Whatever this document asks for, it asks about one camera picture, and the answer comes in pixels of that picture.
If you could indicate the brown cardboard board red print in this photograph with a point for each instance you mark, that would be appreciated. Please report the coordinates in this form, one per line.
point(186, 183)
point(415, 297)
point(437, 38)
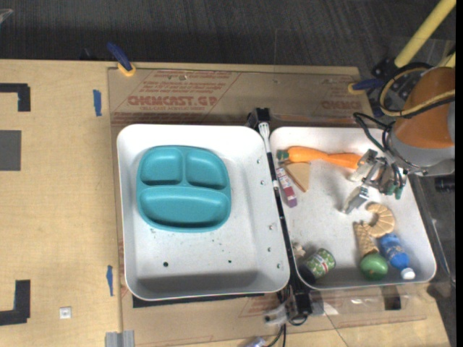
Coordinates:
point(231, 96)

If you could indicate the purple and pink carton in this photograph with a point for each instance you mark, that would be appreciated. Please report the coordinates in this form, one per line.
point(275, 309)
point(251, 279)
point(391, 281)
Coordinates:
point(287, 188)

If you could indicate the tan croissant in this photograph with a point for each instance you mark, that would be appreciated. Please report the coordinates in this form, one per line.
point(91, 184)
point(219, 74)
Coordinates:
point(384, 222)

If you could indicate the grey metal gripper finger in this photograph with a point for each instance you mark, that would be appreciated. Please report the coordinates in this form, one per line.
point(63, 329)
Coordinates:
point(363, 169)
point(355, 200)

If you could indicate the white plastic tray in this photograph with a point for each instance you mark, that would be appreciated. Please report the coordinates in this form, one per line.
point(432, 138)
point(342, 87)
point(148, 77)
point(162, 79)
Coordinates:
point(202, 259)
point(322, 222)

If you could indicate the tan ice cream cone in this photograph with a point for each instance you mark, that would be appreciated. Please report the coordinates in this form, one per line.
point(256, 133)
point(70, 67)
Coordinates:
point(364, 240)

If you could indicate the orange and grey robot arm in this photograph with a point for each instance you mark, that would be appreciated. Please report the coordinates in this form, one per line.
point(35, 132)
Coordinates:
point(427, 121)

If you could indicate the orange carrot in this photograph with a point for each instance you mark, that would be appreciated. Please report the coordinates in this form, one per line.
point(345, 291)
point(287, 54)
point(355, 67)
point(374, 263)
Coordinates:
point(311, 154)

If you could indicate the tan bread slice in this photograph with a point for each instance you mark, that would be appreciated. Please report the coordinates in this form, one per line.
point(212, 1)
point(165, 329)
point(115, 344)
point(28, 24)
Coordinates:
point(301, 175)

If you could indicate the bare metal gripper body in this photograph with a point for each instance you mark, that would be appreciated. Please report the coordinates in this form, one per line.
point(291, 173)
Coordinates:
point(385, 175)

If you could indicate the blue bottle with white cap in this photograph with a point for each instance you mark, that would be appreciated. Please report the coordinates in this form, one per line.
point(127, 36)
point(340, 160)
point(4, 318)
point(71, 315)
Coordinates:
point(395, 253)

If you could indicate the green can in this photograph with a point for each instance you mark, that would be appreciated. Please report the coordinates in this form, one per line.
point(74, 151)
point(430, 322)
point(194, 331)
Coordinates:
point(320, 264)

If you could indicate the blue divided plate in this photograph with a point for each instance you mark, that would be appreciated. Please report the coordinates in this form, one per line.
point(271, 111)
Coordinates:
point(182, 202)

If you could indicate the thin black and white rod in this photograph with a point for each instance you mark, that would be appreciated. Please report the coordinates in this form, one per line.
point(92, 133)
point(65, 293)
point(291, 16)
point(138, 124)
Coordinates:
point(280, 208)

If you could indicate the green apple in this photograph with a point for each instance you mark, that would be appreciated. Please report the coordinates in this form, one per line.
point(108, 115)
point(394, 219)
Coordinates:
point(373, 266)

